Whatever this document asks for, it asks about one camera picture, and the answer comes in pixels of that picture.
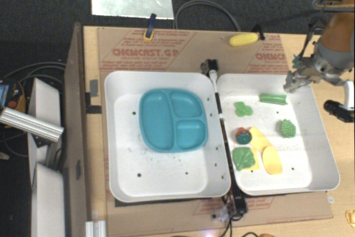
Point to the thin black and white rod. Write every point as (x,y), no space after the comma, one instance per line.
(222,116)

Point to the white plastic tray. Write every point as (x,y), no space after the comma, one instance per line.
(166,172)
(294,172)

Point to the yellow cheese slice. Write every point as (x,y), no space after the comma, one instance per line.
(260,137)

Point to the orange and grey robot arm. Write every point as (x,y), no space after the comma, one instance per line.
(337,33)

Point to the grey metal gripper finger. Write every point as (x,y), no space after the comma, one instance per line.
(299,84)
(289,81)

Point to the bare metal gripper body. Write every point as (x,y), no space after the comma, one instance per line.
(310,70)

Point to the small green broccoli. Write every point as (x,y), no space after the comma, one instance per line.
(243,109)

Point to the green grapes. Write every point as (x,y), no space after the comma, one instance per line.
(287,128)

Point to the black cylinder on white bracket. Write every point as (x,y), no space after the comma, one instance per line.
(339,109)

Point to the yellow corn cob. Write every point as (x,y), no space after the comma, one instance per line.
(243,39)

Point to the red and green strawberry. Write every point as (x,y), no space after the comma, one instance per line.
(243,136)

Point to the green celery stick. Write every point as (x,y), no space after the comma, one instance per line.
(273,99)

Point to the yellow square slice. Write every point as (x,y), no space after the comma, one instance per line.
(256,162)

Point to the blue divided plate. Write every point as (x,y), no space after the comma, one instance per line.
(158,119)

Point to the yellow oval chip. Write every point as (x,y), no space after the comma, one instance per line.
(272,160)

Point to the green lettuce leaf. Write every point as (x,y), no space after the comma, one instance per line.
(242,158)

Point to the brown cardboard board red print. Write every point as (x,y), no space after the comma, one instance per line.
(177,52)

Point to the yellow lumpy toy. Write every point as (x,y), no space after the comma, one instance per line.
(350,217)

